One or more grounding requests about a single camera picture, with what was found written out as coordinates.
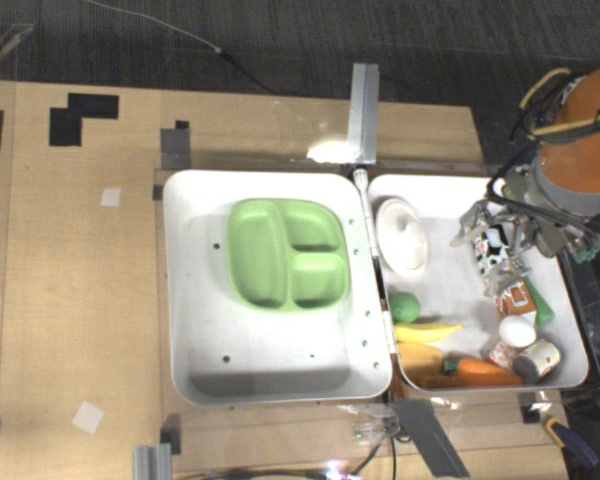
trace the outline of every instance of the orange toy food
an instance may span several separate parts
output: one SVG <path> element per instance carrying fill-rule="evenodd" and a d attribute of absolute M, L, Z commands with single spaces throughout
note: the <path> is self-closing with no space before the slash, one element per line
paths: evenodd
<path fill-rule="evenodd" d="M 468 386 L 515 386 L 523 383 L 522 377 L 472 357 L 465 357 L 457 363 L 447 361 L 445 370 L 455 371 Z"/>

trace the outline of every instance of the white egg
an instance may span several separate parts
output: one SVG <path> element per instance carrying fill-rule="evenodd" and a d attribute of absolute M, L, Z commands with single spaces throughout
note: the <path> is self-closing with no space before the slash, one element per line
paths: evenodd
<path fill-rule="evenodd" d="M 528 347 L 536 341 L 536 329 L 519 315 L 509 315 L 500 322 L 500 339 L 510 347 Z"/>

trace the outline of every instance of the green plate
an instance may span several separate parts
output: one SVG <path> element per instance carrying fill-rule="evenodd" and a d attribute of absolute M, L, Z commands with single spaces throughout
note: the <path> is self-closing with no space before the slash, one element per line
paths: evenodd
<path fill-rule="evenodd" d="M 342 227 L 328 208 L 295 199 L 238 203 L 227 226 L 227 263 L 249 307 L 324 309 L 349 292 Z"/>

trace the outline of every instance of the yellow banana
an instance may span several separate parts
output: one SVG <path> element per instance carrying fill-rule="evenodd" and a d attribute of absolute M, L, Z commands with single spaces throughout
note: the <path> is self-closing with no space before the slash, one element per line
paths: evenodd
<path fill-rule="evenodd" d="M 462 329 L 462 324 L 403 324 L 397 323 L 393 326 L 396 340 L 406 343 L 430 343 L 440 341 L 452 332 Z"/>

